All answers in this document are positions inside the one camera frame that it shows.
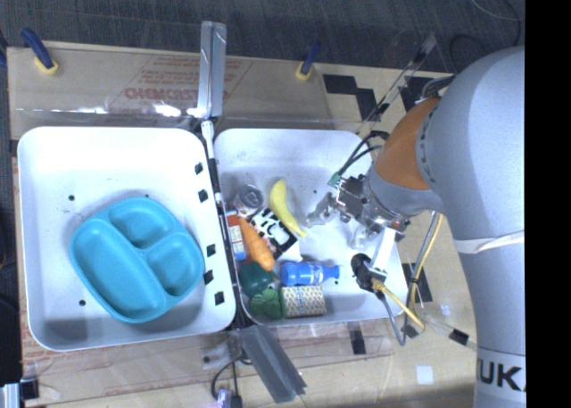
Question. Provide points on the black and white carton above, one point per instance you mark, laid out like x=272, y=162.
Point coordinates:
x=281, y=236

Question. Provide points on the silver can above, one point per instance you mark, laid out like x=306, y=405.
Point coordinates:
x=249, y=200

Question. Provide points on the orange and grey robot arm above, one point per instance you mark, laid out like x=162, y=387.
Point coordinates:
x=482, y=165

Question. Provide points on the blue divided plate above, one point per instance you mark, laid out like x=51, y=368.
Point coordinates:
x=134, y=259

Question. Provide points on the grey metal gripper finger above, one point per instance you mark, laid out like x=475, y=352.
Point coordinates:
x=317, y=218
x=331, y=201

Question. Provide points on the blue bottle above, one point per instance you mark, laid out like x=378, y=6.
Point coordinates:
x=305, y=273

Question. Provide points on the white plastic tray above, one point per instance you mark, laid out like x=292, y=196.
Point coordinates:
x=67, y=165
x=285, y=156

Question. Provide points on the yellow banana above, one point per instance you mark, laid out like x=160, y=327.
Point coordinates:
x=280, y=203

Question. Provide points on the yellow patterned can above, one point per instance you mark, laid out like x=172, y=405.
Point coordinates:
x=304, y=301

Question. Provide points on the orange and white carton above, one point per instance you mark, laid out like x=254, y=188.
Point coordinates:
x=235, y=236

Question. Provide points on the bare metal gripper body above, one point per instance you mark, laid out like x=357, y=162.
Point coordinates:
x=357, y=201

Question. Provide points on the dark green toy pepper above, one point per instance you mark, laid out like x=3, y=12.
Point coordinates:
x=255, y=279

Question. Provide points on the brown cardboard board red print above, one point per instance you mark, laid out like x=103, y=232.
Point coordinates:
x=111, y=85

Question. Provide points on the black cylinder on white bracket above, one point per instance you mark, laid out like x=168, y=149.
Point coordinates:
x=368, y=268

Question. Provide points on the orange carrot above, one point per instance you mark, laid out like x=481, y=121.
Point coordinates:
x=258, y=245

